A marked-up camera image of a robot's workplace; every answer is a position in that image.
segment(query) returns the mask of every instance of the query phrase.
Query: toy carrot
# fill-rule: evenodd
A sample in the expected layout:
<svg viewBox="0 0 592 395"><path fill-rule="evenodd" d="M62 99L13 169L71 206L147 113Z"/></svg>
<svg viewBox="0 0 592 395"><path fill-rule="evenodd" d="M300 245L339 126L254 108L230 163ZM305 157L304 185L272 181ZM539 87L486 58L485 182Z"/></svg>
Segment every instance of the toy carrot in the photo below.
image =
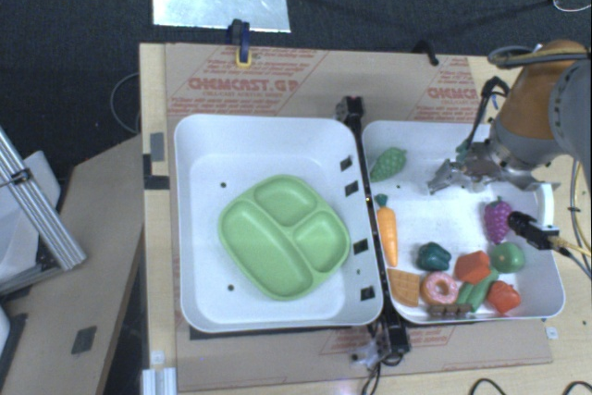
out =
<svg viewBox="0 0 592 395"><path fill-rule="evenodd" d="M376 211L376 220L378 221L378 232L382 248L387 257L390 266L397 266L397 218L395 212L387 207L388 196L386 194L377 194L375 200L378 203Z"/></svg>

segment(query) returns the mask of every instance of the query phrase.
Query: donut hole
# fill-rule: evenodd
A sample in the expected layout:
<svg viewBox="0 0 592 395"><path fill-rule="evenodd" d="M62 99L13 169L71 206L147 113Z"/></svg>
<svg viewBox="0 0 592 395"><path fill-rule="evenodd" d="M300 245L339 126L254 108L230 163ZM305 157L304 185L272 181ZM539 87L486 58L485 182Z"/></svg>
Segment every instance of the donut hole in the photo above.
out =
<svg viewBox="0 0 592 395"><path fill-rule="evenodd" d="M439 281L436 284L436 293L442 296L448 296L450 294L450 287L444 281Z"/></svg>

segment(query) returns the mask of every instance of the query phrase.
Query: cardboard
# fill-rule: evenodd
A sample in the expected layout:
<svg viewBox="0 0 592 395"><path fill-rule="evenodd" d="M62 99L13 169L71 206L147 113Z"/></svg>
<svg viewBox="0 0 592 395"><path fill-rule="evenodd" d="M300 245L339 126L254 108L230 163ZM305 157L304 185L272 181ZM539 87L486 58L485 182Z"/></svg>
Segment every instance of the cardboard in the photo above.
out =
<svg viewBox="0 0 592 395"><path fill-rule="evenodd" d="M234 65L234 47L165 46L168 137L195 113L332 117L345 95L364 98L364 124L377 119L472 123L479 101L465 56L426 56L253 48L253 65ZM179 392L366 377L351 355L370 340L366 327L208 337L179 310L174 150L168 141L170 218ZM413 327L412 351L385 375L544 364L552 360L541 321Z"/></svg>

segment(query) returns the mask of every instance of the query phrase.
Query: green divided plate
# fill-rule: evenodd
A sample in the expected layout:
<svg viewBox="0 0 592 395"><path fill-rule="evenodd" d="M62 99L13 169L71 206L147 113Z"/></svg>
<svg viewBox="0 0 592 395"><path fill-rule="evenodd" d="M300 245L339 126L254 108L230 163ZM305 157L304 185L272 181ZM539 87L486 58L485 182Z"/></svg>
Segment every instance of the green divided plate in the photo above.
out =
<svg viewBox="0 0 592 395"><path fill-rule="evenodd" d="M265 295L295 300L343 264L350 235L333 209L301 179L276 175L227 205L222 244Z"/></svg>

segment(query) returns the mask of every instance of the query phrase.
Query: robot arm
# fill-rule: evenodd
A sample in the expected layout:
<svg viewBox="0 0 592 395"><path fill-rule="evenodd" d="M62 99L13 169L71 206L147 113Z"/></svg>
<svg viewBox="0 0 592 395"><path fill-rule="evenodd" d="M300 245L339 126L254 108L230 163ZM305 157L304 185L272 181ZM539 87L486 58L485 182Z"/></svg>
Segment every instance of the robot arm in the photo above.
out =
<svg viewBox="0 0 592 395"><path fill-rule="evenodd" d="M506 68L527 66L494 120L488 140L469 141L460 159L447 160L428 183L430 192L467 179L507 180L525 190L537 184L532 170L560 154L582 163L590 190L589 50L579 43L556 41L535 53L490 60Z"/></svg>

